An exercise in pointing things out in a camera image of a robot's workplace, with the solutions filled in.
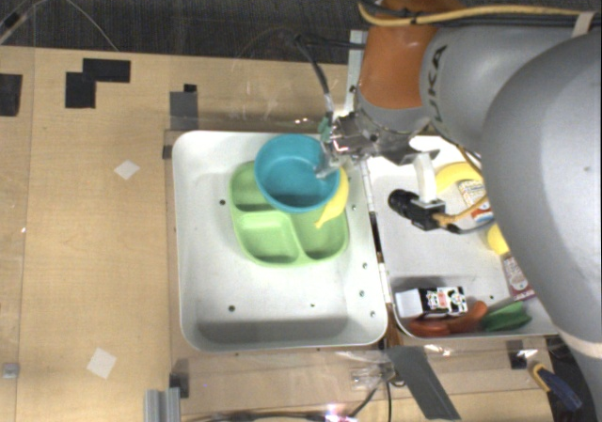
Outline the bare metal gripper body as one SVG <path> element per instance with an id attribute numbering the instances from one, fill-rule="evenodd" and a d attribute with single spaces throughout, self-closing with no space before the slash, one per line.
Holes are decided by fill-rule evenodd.
<path id="1" fill-rule="evenodd" d="M 327 151 L 336 158 L 365 160 L 383 157 L 394 164 L 410 164 L 418 155 L 418 151 L 410 145 L 412 137 L 412 132 L 387 129 L 364 112 L 355 111 L 334 120 Z"/>

